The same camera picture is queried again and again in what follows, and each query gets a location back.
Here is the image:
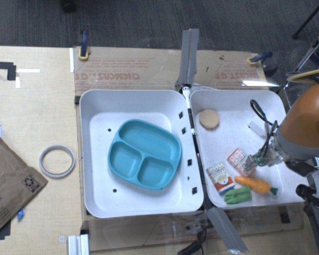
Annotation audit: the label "white tape ring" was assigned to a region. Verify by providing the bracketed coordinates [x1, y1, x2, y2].
[39, 144, 76, 180]

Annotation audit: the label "tan round biscuit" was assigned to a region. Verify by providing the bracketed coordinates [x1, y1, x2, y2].
[198, 108, 220, 131]

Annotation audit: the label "brown cardboard board red print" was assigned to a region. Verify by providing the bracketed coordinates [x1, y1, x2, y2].
[73, 46, 312, 252]

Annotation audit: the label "brown paper bag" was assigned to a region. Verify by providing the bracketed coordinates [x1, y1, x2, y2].
[0, 126, 49, 240]

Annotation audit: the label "red and yellow carton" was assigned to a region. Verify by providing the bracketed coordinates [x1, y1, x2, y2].
[205, 162, 236, 194]

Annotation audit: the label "blue divided plate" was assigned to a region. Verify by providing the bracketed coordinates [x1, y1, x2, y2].
[107, 118, 183, 191]

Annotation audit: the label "black cylinder on white bracket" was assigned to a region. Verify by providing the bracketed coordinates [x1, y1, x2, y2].
[285, 159, 319, 211]

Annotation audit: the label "white plastic tray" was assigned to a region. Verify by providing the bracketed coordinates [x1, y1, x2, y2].
[79, 89, 205, 219]
[189, 89, 309, 209]

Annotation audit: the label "orange carrot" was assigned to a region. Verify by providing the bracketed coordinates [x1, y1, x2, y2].
[234, 176, 279, 196]

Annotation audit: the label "orange and white carton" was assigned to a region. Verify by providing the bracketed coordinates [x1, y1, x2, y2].
[226, 148, 256, 177]

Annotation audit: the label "green toy beans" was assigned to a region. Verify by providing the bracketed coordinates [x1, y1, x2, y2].
[223, 185, 253, 205]

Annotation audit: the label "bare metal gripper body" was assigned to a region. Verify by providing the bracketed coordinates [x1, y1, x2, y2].
[254, 146, 287, 168]

